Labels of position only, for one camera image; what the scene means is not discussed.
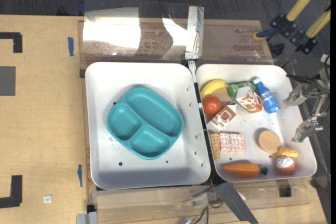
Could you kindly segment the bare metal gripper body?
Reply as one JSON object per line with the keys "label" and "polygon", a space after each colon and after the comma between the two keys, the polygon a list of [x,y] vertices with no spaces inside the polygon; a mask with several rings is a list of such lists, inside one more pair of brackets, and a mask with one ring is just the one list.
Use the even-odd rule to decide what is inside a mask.
{"label": "bare metal gripper body", "polygon": [[308,113],[307,121],[310,124],[317,124],[317,119],[327,116],[330,110],[330,94],[326,90],[315,89],[307,92],[308,100],[314,104],[311,112]]}

